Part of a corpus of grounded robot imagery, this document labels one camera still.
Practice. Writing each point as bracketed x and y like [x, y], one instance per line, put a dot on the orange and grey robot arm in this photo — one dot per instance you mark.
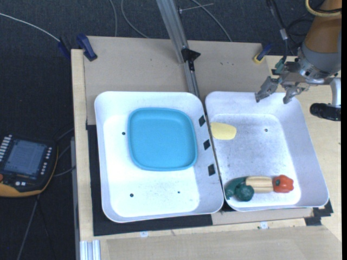
[324, 36]

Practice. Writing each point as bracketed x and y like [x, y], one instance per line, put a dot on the black cylinder on white bracket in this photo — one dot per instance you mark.
[325, 111]

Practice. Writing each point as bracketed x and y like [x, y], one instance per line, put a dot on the beige striped bread roll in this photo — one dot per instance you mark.
[259, 184]

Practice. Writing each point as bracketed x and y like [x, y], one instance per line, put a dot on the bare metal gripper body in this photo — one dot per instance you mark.
[294, 77]

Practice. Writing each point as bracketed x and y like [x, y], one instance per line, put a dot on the white plastic tray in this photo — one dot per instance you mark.
[260, 156]
[151, 194]

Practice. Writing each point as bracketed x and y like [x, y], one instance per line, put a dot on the yellow rounded toy food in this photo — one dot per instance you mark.
[223, 131]

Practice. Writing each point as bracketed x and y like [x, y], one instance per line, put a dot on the blue plate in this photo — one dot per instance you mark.
[162, 139]

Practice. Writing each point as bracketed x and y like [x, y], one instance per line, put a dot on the green broccoli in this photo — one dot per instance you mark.
[244, 193]

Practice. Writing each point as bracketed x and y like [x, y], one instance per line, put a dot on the brown cardboard board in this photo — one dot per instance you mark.
[135, 69]

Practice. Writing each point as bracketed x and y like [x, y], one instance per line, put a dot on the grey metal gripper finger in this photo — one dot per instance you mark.
[268, 88]
[292, 93]

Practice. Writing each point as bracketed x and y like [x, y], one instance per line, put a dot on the red bell pepper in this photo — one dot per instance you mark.
[284, 184]

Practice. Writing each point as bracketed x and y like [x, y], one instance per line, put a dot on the dark green curved vegetable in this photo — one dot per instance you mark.
[232, 184]

